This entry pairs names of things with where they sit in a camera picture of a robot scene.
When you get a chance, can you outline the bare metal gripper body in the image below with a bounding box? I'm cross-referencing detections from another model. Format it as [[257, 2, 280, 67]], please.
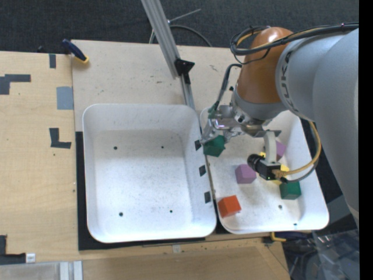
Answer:
[[207, 104, 283, 138]]

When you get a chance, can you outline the green cube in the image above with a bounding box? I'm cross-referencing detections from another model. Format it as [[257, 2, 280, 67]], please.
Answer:
[[279, 181, 302, 201], [202, 135, 226, 158]]

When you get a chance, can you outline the purple cube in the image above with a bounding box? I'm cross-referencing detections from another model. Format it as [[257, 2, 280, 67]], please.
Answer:
[[275, 140, 287, 162], [234, 164, 258, 185]]

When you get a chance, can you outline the orange cube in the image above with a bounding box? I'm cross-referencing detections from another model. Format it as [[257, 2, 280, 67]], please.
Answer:
[[217, 195, 242, 219]]

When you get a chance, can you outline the white plastic tray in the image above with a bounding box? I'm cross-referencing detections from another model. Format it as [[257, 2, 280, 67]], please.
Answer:
[[199, 106, 330, 235], [82, 103, 218, 244]]

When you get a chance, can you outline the pale wood board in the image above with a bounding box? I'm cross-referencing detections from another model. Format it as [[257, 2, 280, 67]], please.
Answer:
[[71, 39, 315, 255]]

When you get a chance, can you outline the black cylinder on white bracket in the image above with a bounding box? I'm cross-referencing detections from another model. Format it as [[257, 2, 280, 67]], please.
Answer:
[[247, 129, 282, 182]]

